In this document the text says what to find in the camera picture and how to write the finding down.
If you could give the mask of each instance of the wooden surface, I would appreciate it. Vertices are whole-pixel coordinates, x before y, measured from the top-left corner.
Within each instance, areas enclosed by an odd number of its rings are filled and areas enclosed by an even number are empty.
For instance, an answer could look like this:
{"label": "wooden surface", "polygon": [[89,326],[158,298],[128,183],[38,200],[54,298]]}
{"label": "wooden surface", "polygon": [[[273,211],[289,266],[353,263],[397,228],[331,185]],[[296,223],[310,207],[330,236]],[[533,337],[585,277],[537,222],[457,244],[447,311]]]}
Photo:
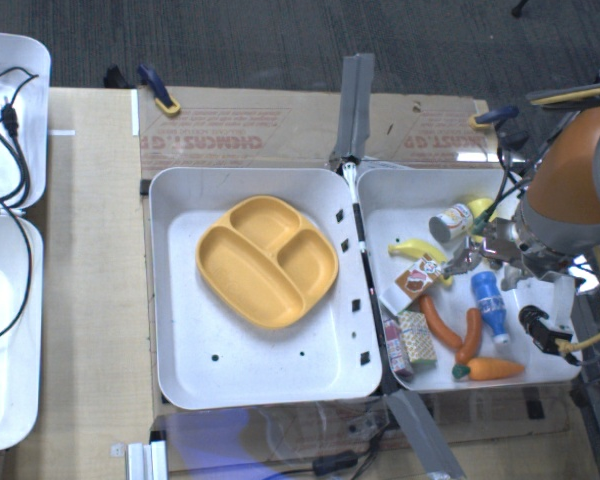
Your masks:
{"label": "wooden surface", "polygon": [[[148,442],[156,387],[130,110],[129,91],[51,90],[50,130],[75,135],[50,136],[47,189],[27,216],[46,249],[40,409],[31,434],[0,454],[4,479],[123,479],[124,446]],[[451,447],[469,479],[599,478],[568,397],[565,412],[559,432]],[[251,477],[198,471],[173,478]],[[427,477],[402,449],[383,452],[363,478]]]}

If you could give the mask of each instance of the blue clamp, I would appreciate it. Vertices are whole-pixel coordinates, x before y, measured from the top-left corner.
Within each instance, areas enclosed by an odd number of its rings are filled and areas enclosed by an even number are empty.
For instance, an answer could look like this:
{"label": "blue clamp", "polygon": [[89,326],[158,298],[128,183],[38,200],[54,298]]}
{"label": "blue clamp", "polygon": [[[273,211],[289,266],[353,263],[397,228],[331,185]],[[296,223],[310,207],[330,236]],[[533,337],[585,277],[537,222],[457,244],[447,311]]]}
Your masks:
{"label": "blue clamp", "polygon": [[518,117],[520,110],[514,105],[497,108],[480,115],[473,115],[469,118],[469,126],[474,130],[484,130],[496,123],[496,129],[502,126],[507,119]]}
{"label": "blue clamp", "polygon": [[142,83],[149,84],[149,87],[151,87],[156,105],[158,105],[160,110],[169,116],[174,116],[180,112],[180,103],[173,96],[169,95],[155,69],[140,64],[138,66],[138,74]]}

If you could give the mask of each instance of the white tray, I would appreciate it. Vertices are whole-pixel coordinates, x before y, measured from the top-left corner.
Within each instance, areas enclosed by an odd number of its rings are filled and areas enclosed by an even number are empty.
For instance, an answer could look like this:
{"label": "white tray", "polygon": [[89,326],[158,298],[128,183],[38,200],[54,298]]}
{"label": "white tray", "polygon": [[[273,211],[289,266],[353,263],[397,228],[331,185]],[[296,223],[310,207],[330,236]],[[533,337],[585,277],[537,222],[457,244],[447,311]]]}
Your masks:
{"label": "white tray", "polygon": [[[414,262],[409,258],[389,256],[389,244],[419,238],[436,245],[451,258],[462,237],[445,245],[439,244],[429,232],[430,217],[457,202],[495,197],[501,180],[502,171],[499,169],[374,169],[362,174],[358,192],[376,290],[380,293]],[[498,207],[498,215],[511,218],[517,202],[515,195],[505,199]],[[471,292],[471,276],[487,269],[486,261],[483,261],[478,269],[454,276],[450,287],[436,283],[427,292],[433,297],[445,323],[462,337],[466,334],[465,312],[476,305]],[[502,270],[496,273],[498,281],[502,279]],[[511,337],[508,347],[496,349],[488,328],[484,326],[479,355],[518,361],[526,367],[522,375],[498,381],[454,381],[451,375],[454,353],[434,338],[437,364],[429,367],[416,365],[413,380],[403,385],[419,392],[434,392],[574,378],[580,368],[571,366],[561,357],[542,353],[518,321],[519,310],[527,304],[551,307],[553,290],[551,283],[530,279],[519,282],[515,290],[502,292],[507,308],[506,325]]]}
{"label": "white tray", "polygon": [[[195,262],[204,231],[260,194],[300,211],[338,254],[338,276],[327,294],[282,329],[257,327],[226,306]],[[170,402],[211,409],[360,398],[377,388],[382,365],[351,196],[341,177],[324,169],[173,168],[154,178],[149,201],[158,380]]]}
{"label": "white tray", "polygon": [[[20,66],[38,77],[23,86],[14,101],[19,142],[31,178],[31,190],[22,208],[34,204],[46,186],[47,114],[51,57],[29,37],[0,33],[0,72]],[[0,78],[0,109],[27,78],[12,71]],[[0,132],[6,130],[0,124]],[[18,180],[15,162],[0,144],[0,195]],[[31,431],[38,415],[40,387],[43,243],[38,230],[23,218],[33,253],[29,299],[16,325],[0,338],[0,450],[10,448]],[[15,316],[24,295],[27,253],[12,218],[0,215],[0,330]]]}

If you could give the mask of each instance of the yellow divided plate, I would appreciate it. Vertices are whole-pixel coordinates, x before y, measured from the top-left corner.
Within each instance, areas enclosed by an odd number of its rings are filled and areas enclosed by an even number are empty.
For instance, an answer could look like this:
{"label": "yellow divided plate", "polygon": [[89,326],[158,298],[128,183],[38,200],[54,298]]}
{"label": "yellow divided plate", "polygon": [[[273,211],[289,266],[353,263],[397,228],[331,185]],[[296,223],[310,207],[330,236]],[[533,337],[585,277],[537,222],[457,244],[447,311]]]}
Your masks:
{"label": "yellow divided plate", "polygon": [[209,227],[196,264],[224,302],[270,329],[306,315],[338,274],[338,257],[325,236],[272,196],[245,199]]}

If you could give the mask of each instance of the plastic water bottle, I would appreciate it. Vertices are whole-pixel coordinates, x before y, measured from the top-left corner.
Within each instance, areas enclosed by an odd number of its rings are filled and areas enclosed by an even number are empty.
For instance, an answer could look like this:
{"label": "plastic water bottle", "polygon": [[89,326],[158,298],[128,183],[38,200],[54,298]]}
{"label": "plastic water bottle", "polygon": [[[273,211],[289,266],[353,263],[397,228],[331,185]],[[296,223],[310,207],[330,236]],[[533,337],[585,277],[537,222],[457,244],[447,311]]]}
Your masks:
{"label": "plastic water bottle", "polygon": [[509,343],[509,334],[505,329],[507,309],[498,290],[495,274],[491,271],[475,274],[471,278],[471,290],[482,313],[482,320],[493,331],[493,341],[498,345]]}

